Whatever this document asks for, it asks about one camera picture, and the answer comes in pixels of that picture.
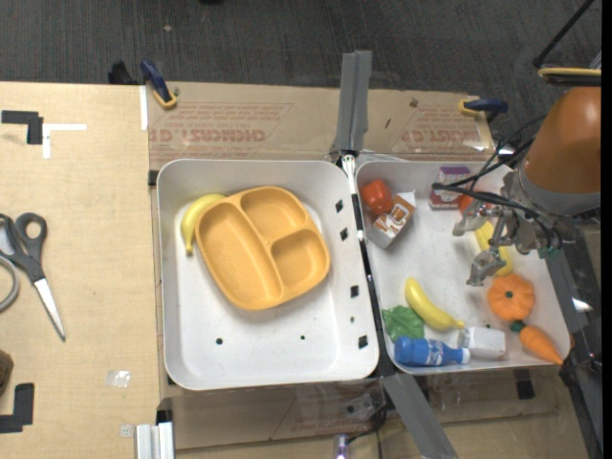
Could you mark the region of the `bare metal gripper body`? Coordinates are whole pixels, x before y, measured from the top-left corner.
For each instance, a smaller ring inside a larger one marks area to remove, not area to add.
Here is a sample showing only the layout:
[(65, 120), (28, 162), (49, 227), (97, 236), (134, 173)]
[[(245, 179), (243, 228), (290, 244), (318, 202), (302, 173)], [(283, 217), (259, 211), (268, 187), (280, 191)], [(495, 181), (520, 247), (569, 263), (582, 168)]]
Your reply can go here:
[(501, 194), (513, 212), (506, 223), (507, 234), (521, 254), (536, 251), (539, 257), (553, 257), (563, 246), (557, 228), (559, 217), (541, 207), (533, 193), (520, 169), (504, 176)]

